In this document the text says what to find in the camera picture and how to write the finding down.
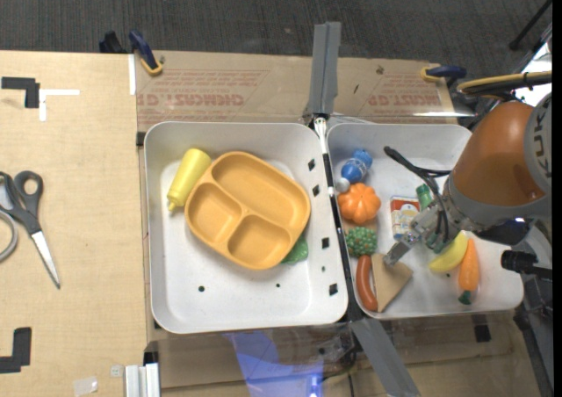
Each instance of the yellow banana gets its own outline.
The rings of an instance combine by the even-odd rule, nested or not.
[[[428,266],[433,272],[447,272],[456,268],[466,253],[468,238],[464,232],[459,232],[453,242],[445,251],[429,262]]]

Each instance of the yellow mustard bottle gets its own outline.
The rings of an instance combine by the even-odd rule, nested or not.
[[[178,206],[185,206],[193,186],[210,165],[211,157],[202,150],[190,148],[185,152],[166,196],[169,201],[168,210],[174,211]]]

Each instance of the white tray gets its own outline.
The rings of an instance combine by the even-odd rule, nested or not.
[[[382,202],[377,214],[379,253],[388,252],[394,244],[390,198],[394,195],[415,197],[415,188],[423,183],[413,172],[389,158],[383,150],[384,146],[395,148],[416,166],[450,170],[470,136],[469,130],[453,125],[341,123],[330,128],[328,150],[334,180],[340,176],[342,166],[354,149],[364,148],[373,158],[364,182],[375,189]],[[445,178],[437,179],[441,188]],[[360,307],[377,319],[501,311],[517,307],[523,298],[521,277],[501,267],[501,254],[510,247],[479,239],[473,234],[467,235],[475,238],[480,267],[478,294],[470,306],[458,302],[458,268],[449,276],[433,273],[427,264],[435,254],[423,248],[412,249],[402,257],[401,261],[414,274],[383,313],[374,313],[362,306],[355,287],[357,259],[351,257],[349,262]]]
[[[196,238],[181,209],[170,213],[166,199],[188,148],[200,148],[213,160],[242,150],[303,186],[311,202],[307,260],[251,271]],[[299,124],[162,122],[147,132],[145,163],[151,305],[160,326],[192,334],[342,318],[348,294],[321,147],[312,130]]]

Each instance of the scissor blade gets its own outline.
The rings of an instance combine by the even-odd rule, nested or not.
[[[59,275],[56,273],[56,269],[54,267],[53,257],[51,256],[51,252],[49,251],[49,247],[47,246],[47,240],[43,235],[43,232],[37,232],[32,235],[33,240],[35,241],[35,246],[41,255],[41,259],[47,267],[49,275],[53,279],[54,283],[56,284],[57,288],[61,288],[61,282],[59,280]]]

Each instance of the yellow plate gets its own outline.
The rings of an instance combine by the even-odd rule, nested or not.
[[[254,270],[279,264],[309,217],[305,190],[246,152],[217,158],[185,203],[185,219],[197,238]]]

